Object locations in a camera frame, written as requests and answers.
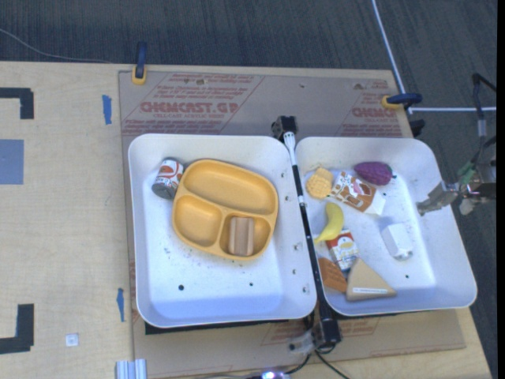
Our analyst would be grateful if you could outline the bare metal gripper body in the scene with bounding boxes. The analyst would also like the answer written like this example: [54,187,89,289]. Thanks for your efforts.
[469,163,497,201]

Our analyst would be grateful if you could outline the white plastic tray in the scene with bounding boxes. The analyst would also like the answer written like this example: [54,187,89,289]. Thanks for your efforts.
[294,136,478,317]
[127,133,318,328]

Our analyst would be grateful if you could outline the white block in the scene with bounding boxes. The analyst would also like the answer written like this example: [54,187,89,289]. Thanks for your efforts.
[380,222,415,261]

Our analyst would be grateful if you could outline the purple grapes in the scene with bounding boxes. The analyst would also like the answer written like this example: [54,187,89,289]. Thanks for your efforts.
[353,161,397,186]

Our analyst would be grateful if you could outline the white and brown carton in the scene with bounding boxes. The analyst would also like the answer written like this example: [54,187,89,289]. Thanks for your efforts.
[330,171,387,216]

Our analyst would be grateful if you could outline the yellow banana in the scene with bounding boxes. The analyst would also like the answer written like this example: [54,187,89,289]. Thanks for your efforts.
[313,201,346,246]

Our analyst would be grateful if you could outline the red and white packet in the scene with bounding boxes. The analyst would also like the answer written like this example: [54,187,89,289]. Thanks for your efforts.
[325,229,361,272]

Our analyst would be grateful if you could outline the tan wedge sandwich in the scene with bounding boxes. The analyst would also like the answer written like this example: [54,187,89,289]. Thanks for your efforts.
[346,257,398,302]

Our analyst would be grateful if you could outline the yellow waffle biscuit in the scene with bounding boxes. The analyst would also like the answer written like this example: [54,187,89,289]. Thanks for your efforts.
[305,167,335,201]

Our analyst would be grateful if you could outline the orange biscuit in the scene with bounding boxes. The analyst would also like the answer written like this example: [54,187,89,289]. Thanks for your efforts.
[317,257,350,294]

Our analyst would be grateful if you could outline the thin black and white rod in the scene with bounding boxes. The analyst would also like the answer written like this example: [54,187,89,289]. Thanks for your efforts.
[282,131,333,324]

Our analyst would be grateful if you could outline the tan wooden bread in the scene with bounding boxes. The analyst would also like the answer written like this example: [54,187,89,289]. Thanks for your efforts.
[227,216,256,257]

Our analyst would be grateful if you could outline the brown cardboard board red print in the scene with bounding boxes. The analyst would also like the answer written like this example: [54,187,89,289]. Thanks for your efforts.
[118,68,467,379]

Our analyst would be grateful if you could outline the orange divided plate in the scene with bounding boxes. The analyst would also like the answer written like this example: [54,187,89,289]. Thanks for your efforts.
[171,159,280,261]

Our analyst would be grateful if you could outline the red and white can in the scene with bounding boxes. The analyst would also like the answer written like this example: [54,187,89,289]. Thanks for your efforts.
[151,158,185,201]

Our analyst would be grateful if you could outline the black block with thin wires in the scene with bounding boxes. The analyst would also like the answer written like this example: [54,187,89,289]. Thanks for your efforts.
[313,316,342,347]
[271,115,298,141]

